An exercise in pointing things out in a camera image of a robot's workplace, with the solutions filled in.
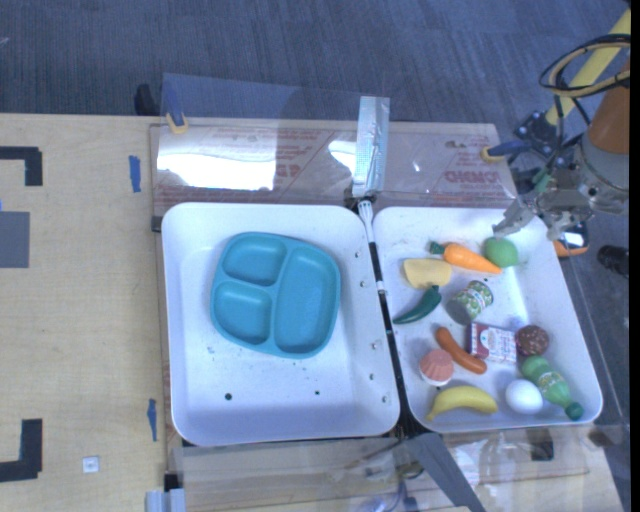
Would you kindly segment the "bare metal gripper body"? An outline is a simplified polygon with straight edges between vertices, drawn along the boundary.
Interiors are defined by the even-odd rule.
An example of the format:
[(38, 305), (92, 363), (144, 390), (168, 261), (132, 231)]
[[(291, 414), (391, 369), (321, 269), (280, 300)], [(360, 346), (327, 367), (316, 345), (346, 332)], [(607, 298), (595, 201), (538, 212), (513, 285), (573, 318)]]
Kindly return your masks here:
[(536, 205), (541, 212), (561, 218), (565, 225), (586, 220), (593, 213), (627, 215), (628, 169), (556, 169), (537, 196)]

